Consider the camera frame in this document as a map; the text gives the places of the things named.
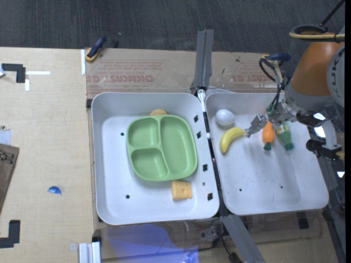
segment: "yellow banana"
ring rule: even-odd
[[[222,135],[219,141],[219,149],[222,152],[222,154],[225,154],[227,152],[229,145],[232,143],[233,140],[235,140],[239,136],[242,136],[243,134],[246,134],[246,132],[239,127],[233,127],[228,129]]]

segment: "green divided plate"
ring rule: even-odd
[[[146,116],[127,129],[127,149],[134,172],[149,181],[185,178],[197,167],[188,123],[174,115]]]

